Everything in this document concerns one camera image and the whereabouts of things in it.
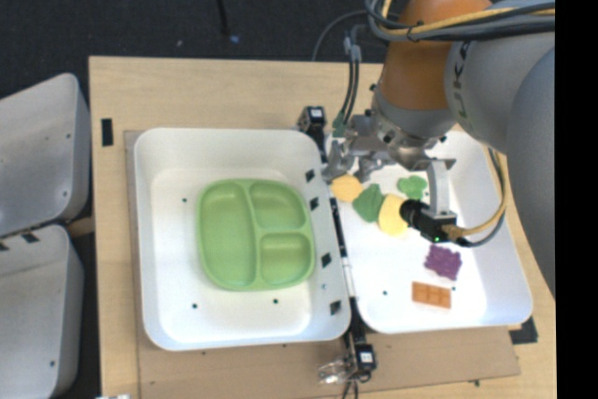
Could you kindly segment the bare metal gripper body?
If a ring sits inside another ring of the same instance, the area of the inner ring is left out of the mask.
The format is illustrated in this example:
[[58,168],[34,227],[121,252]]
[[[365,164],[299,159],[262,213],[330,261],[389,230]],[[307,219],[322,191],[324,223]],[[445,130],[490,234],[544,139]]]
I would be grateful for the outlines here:
[[381,113],[355,115],[346,130],[345,151],[355,159],[370,157],[388,160],[388,165],[398,164],[404,169],[425,169],[430,150],[438,137],[420,137],[409,134],[391,123]]

